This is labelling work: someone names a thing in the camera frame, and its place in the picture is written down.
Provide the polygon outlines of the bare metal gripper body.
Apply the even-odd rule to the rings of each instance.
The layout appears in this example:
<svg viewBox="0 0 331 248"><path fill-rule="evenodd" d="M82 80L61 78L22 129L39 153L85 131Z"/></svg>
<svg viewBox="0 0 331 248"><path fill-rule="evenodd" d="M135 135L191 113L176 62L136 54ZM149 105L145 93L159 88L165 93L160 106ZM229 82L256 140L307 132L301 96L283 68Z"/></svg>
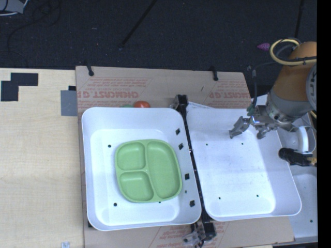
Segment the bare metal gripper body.
<svg viewBox="0 0 331 248"><path fill-rule="evenodd" d="M250 123L259 133L267 133L271 130L292 129L292 117L281 112L272 104L256 105L249 111Z"/></svg>

